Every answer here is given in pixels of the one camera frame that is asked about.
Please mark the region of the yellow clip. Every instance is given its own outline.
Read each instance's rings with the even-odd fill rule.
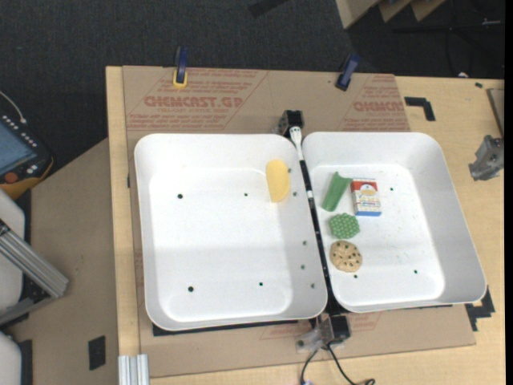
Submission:
[[[177,70],[175,70],[173,72],[173,86],[175,86],[176,88],[184,88],[185,86],[187,86],[187,72],[185,71],[183,83],[178,83],[176,81],[176,74],[177,74]]]

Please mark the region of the black fabric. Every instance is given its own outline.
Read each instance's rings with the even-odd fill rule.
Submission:
[[[454,13],[503,18],[505,0],[449,0],[420,23],[409,7],[384,23],[374,7],[347,30],[335,0],[288,0],[255,18],[249,7],[262,1],[0,0],[0,90],[50,149],[55,172],[107,136],[105,66],[169,66],[178,46],[192,67],[337,71],[358,53],[360,72],[504,76],[458,36],[394,28],[448,24]],[[500,30],[473,33],[503,59]],[[10,105],[0,98],[0,108]]]

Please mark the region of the wooden table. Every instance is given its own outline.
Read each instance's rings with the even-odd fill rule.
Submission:
[[[140,353],[140,341],[131,203],[127,188],[122,67],[107,67],[106,83],[119,354],[134,356]],[[475,161],[475,152],[484,136],[499,136],[486,89],[503,88],[504,82],[397,77],[397,83],[402,96],[427,98],[435,110],[435,122],[426,121],[420,107],[407,107],[406,114],[411,131],[424,132],[442,146],[483,265],[495,313],[492,318],[479,319],[475,346],[345,359],[342,361],[343,367],[353,380],[373,377],[379,385],[505,383],[504,171],[491,180],[474,181],[468,168],[468,164]],[[262,367],[152,379],[151,383],[292,385],[299,382],[301,368],[301,364]],[[333,362],[312,363],[308,377],[315,384],[344,383]]]

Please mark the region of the blue object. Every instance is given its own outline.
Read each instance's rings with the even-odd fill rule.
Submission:
[[[185,81],[185,69],[187,68],[188,53],[189,49],[187,47],[178,47],[176,50],[176,82],[180,84]]]
[[[342,70],[342,73],[338,76],[335,86],[343,91],[346,91],[347,87],[349,87],[349,83],[351,82],[351,75],[356,70],[356,67],[358,67],[359,63],[359,55],[349,55],[344,63],[344,69]]]

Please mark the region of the yellow oval object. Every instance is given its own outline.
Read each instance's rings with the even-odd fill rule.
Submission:
[[[283,200],[290,191],[289,167],[281,160],[271,160],[265,167],[272,202]]]

